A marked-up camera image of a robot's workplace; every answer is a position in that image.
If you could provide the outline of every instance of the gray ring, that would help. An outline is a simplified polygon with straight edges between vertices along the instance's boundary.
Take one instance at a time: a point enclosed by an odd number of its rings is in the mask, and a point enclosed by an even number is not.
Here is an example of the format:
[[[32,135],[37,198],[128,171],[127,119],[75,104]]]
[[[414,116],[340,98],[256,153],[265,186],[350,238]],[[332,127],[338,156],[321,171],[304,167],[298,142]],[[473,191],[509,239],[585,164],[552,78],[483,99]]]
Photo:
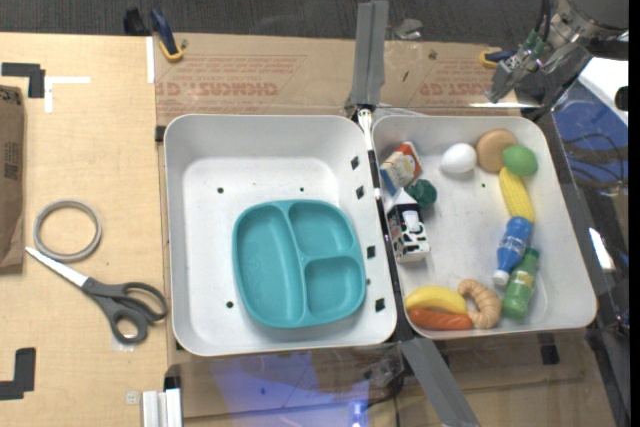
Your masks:
[[[40,228],[42,227],[42,223],[49,216],[49,214],[61,208],[69,208],[69,207],[77,208],[79,210],[82,210],[86,214],[88,214],[91,220],[93,221],[93,225],[96,228],[96,232],[93,236],[93,240],[84,249],[78,251],[77,253],[60,254],[60,253],[56,253],[55,251],[51,251],[51,249],[49,249],[47,246],[44,245],[44,243],[40,239]],[[36,216],[36,220],[33,224],[33,243],[35,244],[38,251],[40,251],[42,254],[45,254],[53,258],[54,260],[58,260],[61,262],[75,262],[77,260],[82,260],[83,258],[86,258],[87,256],[89,256],[91,253],[95,251],[96,247],[98,247],[101,237],[102,237],[102,223],[100,222],[100,218],[98,217],[98,214],[89,205],[77,199],[60,199],[60,200],[54,201],[53,203],[49,203]]]

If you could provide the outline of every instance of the teal divided plate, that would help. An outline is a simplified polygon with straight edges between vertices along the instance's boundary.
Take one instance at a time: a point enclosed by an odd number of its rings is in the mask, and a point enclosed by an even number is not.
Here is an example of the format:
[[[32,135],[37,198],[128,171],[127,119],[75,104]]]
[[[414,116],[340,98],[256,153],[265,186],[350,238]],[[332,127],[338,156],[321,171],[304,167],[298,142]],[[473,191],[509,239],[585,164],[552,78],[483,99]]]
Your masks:
[[[233,266],[246,309],[269,327],[334,322],[365,295],[360,245],[349,219],[324,201],[272,201],[233,228]]]

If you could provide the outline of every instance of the yellow corn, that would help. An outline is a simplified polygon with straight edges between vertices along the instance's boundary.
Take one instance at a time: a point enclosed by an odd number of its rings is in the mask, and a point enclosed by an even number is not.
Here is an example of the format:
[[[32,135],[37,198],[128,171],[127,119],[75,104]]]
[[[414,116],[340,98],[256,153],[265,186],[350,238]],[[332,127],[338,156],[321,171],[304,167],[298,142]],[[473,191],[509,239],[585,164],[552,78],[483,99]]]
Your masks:
[[[535,219],[533,206],[522,178],[503,167],[500,170],[499,179],[502,197],[511,217],[524,217],[533,222]]]

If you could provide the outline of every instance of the white tray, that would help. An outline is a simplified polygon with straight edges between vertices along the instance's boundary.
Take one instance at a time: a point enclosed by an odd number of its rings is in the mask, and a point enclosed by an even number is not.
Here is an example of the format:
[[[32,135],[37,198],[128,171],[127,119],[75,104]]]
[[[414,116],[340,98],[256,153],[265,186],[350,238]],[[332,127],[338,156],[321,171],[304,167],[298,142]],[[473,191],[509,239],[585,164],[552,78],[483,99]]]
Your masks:
[[[530,245],[540,252],[529,314],[523,321],[502,318],[496,327],[487,330],[430,331],[414,326],[429,338],[579,328],[589,324],[596,314],[595,294],[544,134],[534,123],[509,116],[392,115],[374,125],[379,162],[403,141],[413,142],[423,163],[418,178],[429,180],[438,193],[434,207],[424,216],[431,254],[425,261],[397,266],[403,295],[424,285],[455,290],[464,278],[477,279],[495,289],[492,274],[497,266],[496,249],[509,220],[498,176],[479,166],[462,178],[439,169],[441,156],[451,145],[475,145],[482,134],[495,128],[510,130],[538,159],[538,171],[524,177],[536,214]]]
[[[338,116],[187,115],[167,127],[165,158],[173,329],[187,351],[222,356],[369,345],[393,333],[388,260],[355,123]],[[276,329],[243,307],[233,274],[234,223],[251,206],[289,199],[327,201],[354,226],[367,286],[362,306],[345,319]],[[380,301],[383,309],[376,308]]]

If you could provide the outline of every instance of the croissant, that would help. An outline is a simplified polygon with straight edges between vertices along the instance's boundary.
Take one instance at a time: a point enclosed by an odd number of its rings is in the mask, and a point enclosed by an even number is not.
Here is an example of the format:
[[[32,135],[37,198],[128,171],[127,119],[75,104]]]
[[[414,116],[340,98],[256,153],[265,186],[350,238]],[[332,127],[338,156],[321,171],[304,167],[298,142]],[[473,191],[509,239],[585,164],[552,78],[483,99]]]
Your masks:
[[[475,279],[463,279],[458,285],[458,293],[469,294],[478,306],[479,311],[467,313],[474,326],[489,329],[498,323],[502,312],[502,301],[493,290]]]

